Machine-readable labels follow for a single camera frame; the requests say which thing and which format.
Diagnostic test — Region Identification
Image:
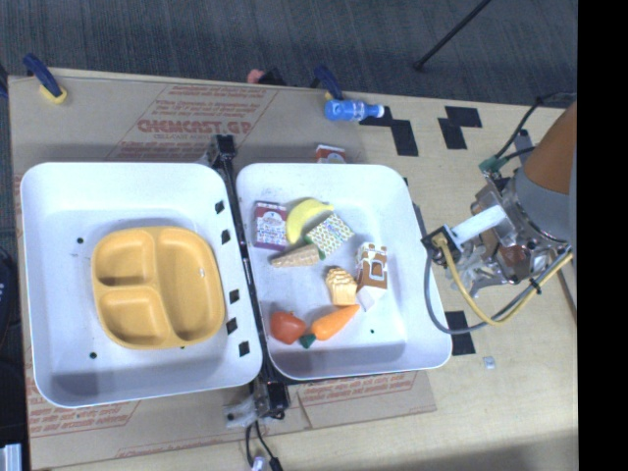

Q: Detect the tan waffle cone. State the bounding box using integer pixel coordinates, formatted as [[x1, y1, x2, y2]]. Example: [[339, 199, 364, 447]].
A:
[[269, 242, 322, 269]]

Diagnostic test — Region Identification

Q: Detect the yellow banana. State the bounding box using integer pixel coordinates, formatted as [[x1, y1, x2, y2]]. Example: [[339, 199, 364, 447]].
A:
[[285, 197, 336, 245]]

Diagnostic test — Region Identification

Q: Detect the brown cardboard board, red print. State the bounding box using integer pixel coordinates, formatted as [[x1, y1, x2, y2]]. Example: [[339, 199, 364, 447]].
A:
[[7, 69, 438, 470]]

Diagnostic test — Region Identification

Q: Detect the white plastic tray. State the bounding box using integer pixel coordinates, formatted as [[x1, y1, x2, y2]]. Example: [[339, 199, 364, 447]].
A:
[[19, 161, 264, 409], [235, 163, 453, 382]]

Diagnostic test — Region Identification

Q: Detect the orange carrot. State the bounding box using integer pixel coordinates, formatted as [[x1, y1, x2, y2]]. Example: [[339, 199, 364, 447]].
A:
[[298, 303, 362, 350]]

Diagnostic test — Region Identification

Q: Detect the black block with thin wires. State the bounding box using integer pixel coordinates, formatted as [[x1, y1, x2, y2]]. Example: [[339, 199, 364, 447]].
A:
[[250, 379, 292, 420], [207, 133, 238, 167]]

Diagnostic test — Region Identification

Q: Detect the patterned white and green packet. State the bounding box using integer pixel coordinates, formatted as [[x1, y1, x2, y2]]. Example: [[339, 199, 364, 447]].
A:
[[303, 212, 356, 261]]

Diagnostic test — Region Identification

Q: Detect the brown and white carton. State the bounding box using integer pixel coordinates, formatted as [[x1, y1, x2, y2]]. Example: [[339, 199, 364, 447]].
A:
[[353, 241, 391, 313]]

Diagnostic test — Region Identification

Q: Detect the small orange and white carton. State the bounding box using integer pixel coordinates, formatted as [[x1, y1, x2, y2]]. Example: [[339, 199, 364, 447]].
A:
[[314, 143, 348, 165]]

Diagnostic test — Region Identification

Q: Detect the purple and white carton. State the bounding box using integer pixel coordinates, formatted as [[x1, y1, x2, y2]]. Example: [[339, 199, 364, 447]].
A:
[[252, 200, 289, 252]]

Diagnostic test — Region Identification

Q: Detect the orange divided plate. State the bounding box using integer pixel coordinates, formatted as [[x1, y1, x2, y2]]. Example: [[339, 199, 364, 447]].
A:
[[90, 226, 227, 351]]

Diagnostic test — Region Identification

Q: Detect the blue plastic bottle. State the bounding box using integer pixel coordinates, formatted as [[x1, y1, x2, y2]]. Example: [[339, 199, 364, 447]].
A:
[[323, 98, 386, 123]]

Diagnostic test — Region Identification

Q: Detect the yellow toy cupcake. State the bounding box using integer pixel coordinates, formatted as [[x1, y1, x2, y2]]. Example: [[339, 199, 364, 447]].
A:
[[324, 266, 359, 308]]

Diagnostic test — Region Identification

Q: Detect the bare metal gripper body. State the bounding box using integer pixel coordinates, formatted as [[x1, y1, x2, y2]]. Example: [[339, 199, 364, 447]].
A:
[[469, 170, 573, 287]]

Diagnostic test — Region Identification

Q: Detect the red-orange toy pepper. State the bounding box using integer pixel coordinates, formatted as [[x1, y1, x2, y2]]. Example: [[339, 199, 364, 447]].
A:
[[269, 310, 308, 346]]

